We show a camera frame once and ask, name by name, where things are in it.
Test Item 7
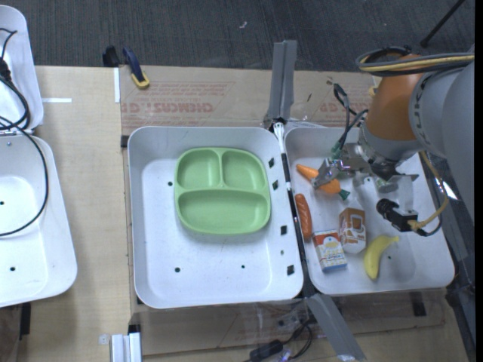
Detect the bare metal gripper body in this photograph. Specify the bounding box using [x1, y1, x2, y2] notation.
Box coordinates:
[337, 143, 401, 183]

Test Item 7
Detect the orange carrot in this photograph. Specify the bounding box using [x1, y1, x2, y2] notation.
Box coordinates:
[296, 164, 351, 201]

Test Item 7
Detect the brown and white carton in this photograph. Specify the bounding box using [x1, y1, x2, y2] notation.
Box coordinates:
[337, 207, 368, 255]

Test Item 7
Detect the orange sausage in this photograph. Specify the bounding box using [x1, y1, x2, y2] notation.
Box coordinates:
[294, 193, 314, 241]

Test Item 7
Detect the red and white carton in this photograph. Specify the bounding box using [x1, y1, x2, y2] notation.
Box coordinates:
[312, 229, 349, 274]

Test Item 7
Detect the yellow banana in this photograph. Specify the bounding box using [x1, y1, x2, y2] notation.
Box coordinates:
[363, 235, 400, 281]

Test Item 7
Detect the white plastic tray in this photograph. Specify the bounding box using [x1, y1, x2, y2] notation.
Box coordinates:
[283, 126, 456, 298]
[127, 125, 305, 310]

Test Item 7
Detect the green divided plate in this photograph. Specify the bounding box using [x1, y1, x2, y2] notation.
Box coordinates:
[174, 146, 272, 236]

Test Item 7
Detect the brown cardboard board red print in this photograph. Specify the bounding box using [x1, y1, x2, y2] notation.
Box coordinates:
[118, 64, 448, 356]

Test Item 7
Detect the black cylinder on white bracket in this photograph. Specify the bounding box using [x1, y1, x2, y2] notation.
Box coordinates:
[376, 173, 420, 234]

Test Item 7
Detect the black block with thin wires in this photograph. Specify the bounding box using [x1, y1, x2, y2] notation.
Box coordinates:
[249, 339, 285, 362]

